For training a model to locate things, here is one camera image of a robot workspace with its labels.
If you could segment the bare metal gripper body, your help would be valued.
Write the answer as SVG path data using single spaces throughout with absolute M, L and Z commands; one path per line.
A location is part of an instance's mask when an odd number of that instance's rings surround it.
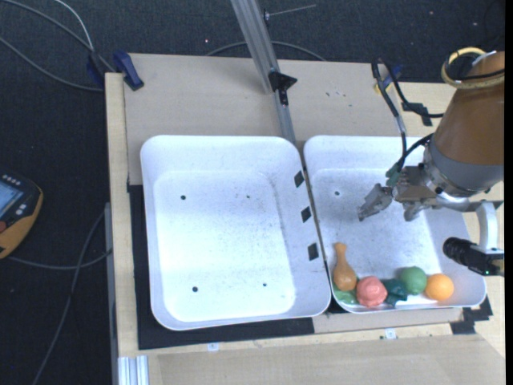
M 448 208 L 465 211 L 470 198 L 481 193 L 480 188 L 457 185 L 434 164 L 405 166 L 393 187 L 393 196 L 407 212 L 424 208 Z

